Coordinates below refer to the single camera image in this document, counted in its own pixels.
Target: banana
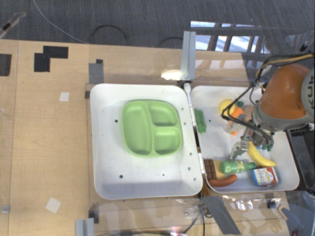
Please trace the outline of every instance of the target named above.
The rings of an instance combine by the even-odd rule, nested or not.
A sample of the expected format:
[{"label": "banana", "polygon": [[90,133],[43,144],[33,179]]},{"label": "banana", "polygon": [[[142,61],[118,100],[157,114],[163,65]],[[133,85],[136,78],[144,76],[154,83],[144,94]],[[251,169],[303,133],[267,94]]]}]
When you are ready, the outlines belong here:
[{"label": "banana", "polygon": [[249,142],[248,146],[248,155],[251,159],[258,164],[259,166],[263,167],[275,167],[276,163],[263,157],[258,150],[256,149],[255,145],[252,142]]}]

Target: dark floor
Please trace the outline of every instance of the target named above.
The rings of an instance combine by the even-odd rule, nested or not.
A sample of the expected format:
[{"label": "dark floor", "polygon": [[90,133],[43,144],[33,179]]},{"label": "dark floor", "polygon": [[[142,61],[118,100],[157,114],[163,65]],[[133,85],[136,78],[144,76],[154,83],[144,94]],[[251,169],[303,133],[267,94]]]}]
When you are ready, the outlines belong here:
[{"label": "dark floor", "polygon": [[[315,0],[36,0],[43,14],[74,37],[89,43],[154,47],[182,37],[190,21],[212,21],[314,30]],[[6,38],[77,42],[48,24],[32,0],[0,0],[0,26],[16,12],[27,17]],[[161,47],[181,48],[178,39]]]}]

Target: wooden surface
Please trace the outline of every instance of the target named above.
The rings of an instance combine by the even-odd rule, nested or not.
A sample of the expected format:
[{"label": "wooden surface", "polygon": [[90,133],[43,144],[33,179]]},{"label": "wooden surface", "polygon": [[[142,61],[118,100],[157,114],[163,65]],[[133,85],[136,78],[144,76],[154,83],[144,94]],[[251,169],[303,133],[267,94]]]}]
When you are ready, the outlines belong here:
[{"label": "wooden surface", "polygon": [[[69,57],[51,59],[49,73],[36,73],[34,53],[42,53],[44,45],[67,46]],[[12,54],[16,60],[12,67],[18,71],[0,77],[1,105],[10,109],[7,120],[14,121],[12,126],[3,113],[0,116],[0,194],[4,198],[0,204],[11,205],[9,214],[0,214],[0,235],[73,236],[75,220],[86,219],[93,204],[99,204],[100,218],[106,221],[95,226],[99,232],[117,227],[161,228],[165,222],[180,228],[189,225],[183,211],[190,203],[185,199],[110,202],[97,195],[89,171],[89,109],[84,97],[89,63],[96,59],[103,60],[108,83],[174,84],[162,79],[161,73],[180,69],[181,50],[0,40],[0,53]],[[203,75],[202,83],[220,84],[218,80],[228,72],[228,81],[235,78],[236,84],[246,84],[240,54],[197,52],[196,57],[200,60],[196,76]],[[224,57],[238,60],[237,65],[220,66],[215,61]],[[62,92],[69,92],[68,102],[59,101]],[[61,202],[57,213],[45,208],[51,197]],[[240,218],[237,224],[245,233],[248,229],[264,235],[264,228],[275,224],[281,227],[279,235],[287,235],[283,219],[266,205],[243,217],[239,216],[242,211],[230,212]],[[219,235],[214,220],[207,223],[206,235]],[[199,235],[200,228],[197,225],[189,235]]]}]

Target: green plate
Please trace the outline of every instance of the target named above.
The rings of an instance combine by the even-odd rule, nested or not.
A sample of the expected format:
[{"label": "green plate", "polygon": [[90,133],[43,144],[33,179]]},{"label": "green plate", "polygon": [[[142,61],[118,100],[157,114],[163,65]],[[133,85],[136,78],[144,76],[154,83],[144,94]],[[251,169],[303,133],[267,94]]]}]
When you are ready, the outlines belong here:
[{"label": "green plate", "polygon": [[169,155],[183,145],[177,111],[163,101],[126,103],[122,111],[122,134],[127,150],[138,156]]}]

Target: bottle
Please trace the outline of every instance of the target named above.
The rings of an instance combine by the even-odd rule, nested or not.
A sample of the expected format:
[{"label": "bottle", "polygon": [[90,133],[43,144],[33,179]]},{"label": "bottle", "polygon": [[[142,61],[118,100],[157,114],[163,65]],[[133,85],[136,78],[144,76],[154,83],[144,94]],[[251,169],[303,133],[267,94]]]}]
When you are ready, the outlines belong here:
[{"label": "bottle", "polygon": [[224,174],[242,173],[256,168],[255,163],[245,163],[243,161],[222,161],[220,164],[220,171]]}]

